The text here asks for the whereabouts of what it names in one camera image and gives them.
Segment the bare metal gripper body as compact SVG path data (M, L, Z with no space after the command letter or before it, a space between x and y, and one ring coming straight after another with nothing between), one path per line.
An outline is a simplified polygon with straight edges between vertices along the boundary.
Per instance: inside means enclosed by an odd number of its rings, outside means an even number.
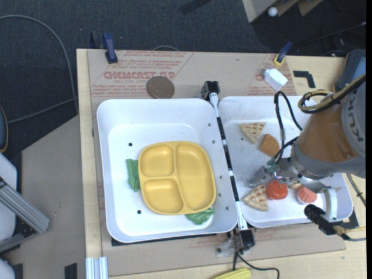
M321 177L306 170L296 159L283 158L276 164L273 177L290 189L305 187L314 193L323 190Z

